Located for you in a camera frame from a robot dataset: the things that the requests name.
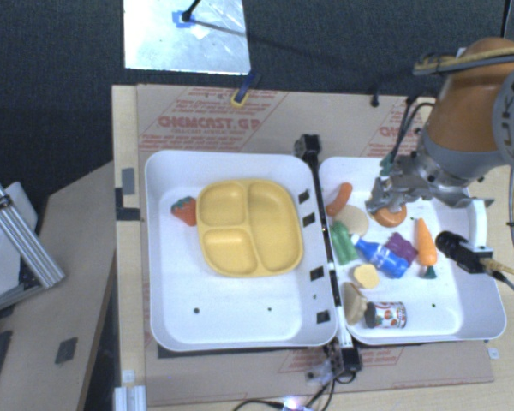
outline orange toy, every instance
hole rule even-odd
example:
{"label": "orange toy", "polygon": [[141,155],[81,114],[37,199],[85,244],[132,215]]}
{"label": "orange toy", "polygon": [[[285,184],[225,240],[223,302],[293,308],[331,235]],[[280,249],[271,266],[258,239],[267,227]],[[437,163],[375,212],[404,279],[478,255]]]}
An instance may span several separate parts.
{"label": "orange toy", "polygon": [[405,218],[408,216],[408,209],[404,205],[402,205],[402,210],[398,213],[391,213],[388,210],[388,207],[380,208],[373,214],[375,221],[382,225],[383,227],[387,227],[388,229],[392,229],[401,224]]}
{"label": "orange toy", "polygon": [[352,194],[352,184],[349,182],[342,182],[339,192],[332,203],[326,205],[326,213],[328,216],[337,215],[343,207],[346,206],[350,198],[350,194]]}
{"label": "orange toy", "polygon": [[419,262],[424,266],[433,266],[438,260],[438,252],[428,227],[422,218],[417,221],[417,250]]}
{"label": "orange toy", "polygon": [[171,214],[181,219],[186,225],[194,227],[196,225],[196,200],[191,196],[178,200],[171,206]]}

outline tomato can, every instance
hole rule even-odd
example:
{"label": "tomato can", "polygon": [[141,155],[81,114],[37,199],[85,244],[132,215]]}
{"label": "tomato can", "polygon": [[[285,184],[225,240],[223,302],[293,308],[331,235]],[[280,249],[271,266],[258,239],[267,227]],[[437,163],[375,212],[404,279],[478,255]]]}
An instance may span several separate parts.
{"label": "tomato can", "polygon": [[407,323],[407,312],[401,301],[369,302],[366,309],[366,326],[369,328],[402,329]]}

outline aluminum rail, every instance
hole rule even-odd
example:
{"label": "aluminum rail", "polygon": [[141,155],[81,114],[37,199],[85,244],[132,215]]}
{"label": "aluminum rail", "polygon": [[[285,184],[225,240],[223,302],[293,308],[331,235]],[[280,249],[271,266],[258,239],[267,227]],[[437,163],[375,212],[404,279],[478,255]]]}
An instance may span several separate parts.
{"label": "aluminum rail", "polygon": [[39,238],[28,227],[1,185],[0,228],[17,248],[43,288],[48,289],[65,277],[61,268],[45,251]]}

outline black clip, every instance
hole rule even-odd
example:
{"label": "black clip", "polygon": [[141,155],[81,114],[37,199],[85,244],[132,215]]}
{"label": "black clip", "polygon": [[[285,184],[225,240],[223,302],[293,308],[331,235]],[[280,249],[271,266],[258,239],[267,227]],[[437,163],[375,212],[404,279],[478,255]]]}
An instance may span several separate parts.
{"label": "black clip", "polygon": [[5,209],[13,204],[13,200],[9,195],[4,195],[0,197],[0,210]]}

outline yellow clip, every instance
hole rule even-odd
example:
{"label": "yellow clip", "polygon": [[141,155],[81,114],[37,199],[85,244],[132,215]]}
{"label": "yellow clip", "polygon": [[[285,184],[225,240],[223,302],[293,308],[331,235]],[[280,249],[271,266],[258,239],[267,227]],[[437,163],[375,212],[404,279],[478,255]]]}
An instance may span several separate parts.
{"label": "yellow clip", "polygon": [[238,95],[238,93],[240,92],[240,89],[234,91],[234,94],[232,95],[232,97],[230,98],[230,104],[234,107],[234,108],[242,108],[245,104],[246,104],[246,101],[248,100],[249,98],[249,92],[246,92],[246,94],[244,94],[243,98],[242,98],[242,102],[236,102],[235,99],[236,99],[236,96]]}

